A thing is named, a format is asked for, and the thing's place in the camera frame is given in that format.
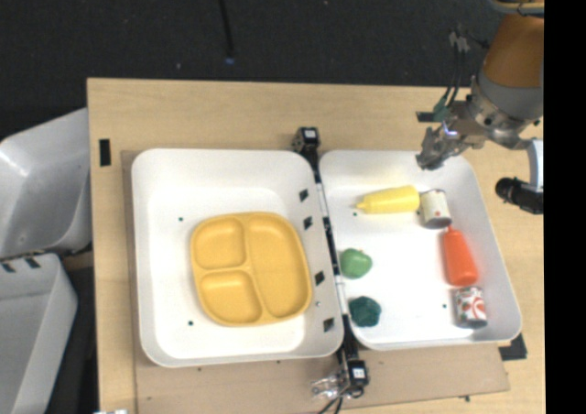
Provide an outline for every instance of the red and white can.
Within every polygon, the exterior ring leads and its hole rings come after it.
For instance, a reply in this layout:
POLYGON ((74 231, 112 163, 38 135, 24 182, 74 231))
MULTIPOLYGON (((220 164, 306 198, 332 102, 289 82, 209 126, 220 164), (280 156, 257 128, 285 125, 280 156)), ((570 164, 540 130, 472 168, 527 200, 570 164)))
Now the red and white can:
POLYGON ((460 326, 473 329, 486 326, 483 290, 474 286, 456 290, 456 314, 460 326))
POLYGON ((423 226, 427 228, 446 228, 451 225, 448 199, 443 190, 430 190, 419 195, 423 226))

